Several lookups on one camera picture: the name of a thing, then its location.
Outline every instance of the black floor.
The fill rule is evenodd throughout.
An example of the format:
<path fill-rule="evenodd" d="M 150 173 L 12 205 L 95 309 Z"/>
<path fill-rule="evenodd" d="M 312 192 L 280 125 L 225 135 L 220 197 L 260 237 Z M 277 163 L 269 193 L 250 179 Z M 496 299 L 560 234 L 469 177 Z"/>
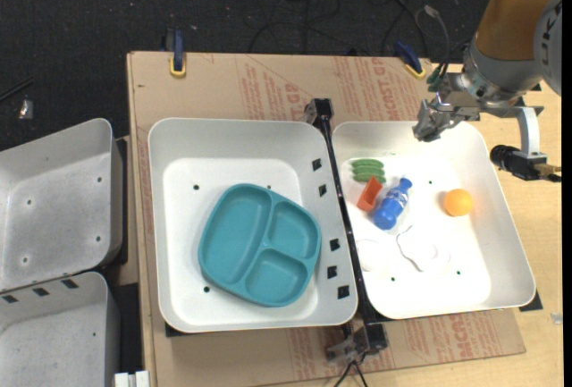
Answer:
<path fill-rule="evenodd" d="M 95 117 L 129 132 L 125 55 L 160 50 L 182 29 L 185 50 L 219 53 L 392 55 L 397 39 L 457 61 L 488 0 L 0 0 L 0 150 Z M 31 118 L 21 118 L 24 101 Z"/>

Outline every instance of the white tray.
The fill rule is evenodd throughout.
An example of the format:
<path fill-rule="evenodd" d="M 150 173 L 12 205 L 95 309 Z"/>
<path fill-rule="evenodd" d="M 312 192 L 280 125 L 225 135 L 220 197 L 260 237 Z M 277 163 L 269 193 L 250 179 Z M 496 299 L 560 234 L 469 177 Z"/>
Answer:
<path fill-rule="evenodd" d="M 0 292 L 87 271 L 122 244 L 122 161 L 110 123 L 0 153 Z"/>
<path fill-rule="evenodd" d="M 150 131 L 148 144 L 159 305 L 170 326 L 211 332 L 351 319 L 358 306 L 352 263 L 327 147 L 316 128 L 303 122 L 165 119 Z M 201 273 L 198 244 L 208 216 L 220 196 L 239 183 L 270 186 L 320 225 L 314 275 L 288 306 L 247 302 Z"/>
<path fill-rule="evenodd" d="M 119 351 L 119 310 L 99 273 L 0 295 L 3 386 L 111 387 Z"/>
<path fill-rule="evenodd" d="M 402 319 L 527 304 L 535 294 L 534 277 L 483 137 L 461 123 L 424 143 L 414 138 L 414 125 L 348 122 L 332 134 L 372 305 L 382 315 Z M 401 177 L 413 182 L 408 204 L 390 231 L 378 229 L 356 206 L 365 183 L 353 180 L 350 163 L 360 157 L 384 164 L 387 182 L 378 204 Z M 455 188 L 472 195 L 469 215 L 443 211 L 444 194 Z M 422 263 L 423 271 L 402 255 L 398 235 L 400 242 L 411 241 L 415 258 L 434 257 Z"/>

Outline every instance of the toy orange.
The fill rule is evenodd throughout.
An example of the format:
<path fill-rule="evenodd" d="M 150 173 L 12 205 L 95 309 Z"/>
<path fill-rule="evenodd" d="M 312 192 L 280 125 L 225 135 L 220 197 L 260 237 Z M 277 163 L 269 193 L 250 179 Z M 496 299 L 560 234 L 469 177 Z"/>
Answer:
<path fill-rule="evenodd" d="M 454 189 L 447 192 L 443 205 L 453 217 L 467 215 L 473 209 L 473 197 L 465 189 Z"/>

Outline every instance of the red toy object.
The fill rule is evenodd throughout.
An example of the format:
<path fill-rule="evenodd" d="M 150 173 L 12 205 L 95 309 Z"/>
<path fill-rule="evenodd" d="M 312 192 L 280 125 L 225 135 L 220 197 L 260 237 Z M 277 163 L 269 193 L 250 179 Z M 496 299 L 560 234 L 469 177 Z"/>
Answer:
<path fill-rule="evenodd" d="M 371 211 L 375 206 L 375 198 L 382 188 L 383 185 L 372 176 L 357 201 L 357 207 L 362 211 Z"/>

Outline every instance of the cardboard sheet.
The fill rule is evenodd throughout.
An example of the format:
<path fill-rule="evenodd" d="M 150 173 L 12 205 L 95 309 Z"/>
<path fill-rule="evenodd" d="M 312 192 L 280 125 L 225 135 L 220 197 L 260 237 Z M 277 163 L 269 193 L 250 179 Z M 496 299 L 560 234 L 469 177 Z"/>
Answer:
<path fill-rule="evenodd" d="M 169 74 L 168 54 L 128 55 L 131 136 L 146 369 L 159 387 L 254 386 L 337 377 L 326 361 L 338 328 L 167 335 L 158 306 L 147 135 L 166 117 L 300 120 L 314 97 L 332 100 L 334 122 L 415 120 L 425 80 L 398 58 L 187 54 L 187 75 Z M 427 74 L 429 62 L 424 62 Z M 364 372 L 494 358 L 526 351 L 512 309 L 390 321 L 389 348 Z"/>

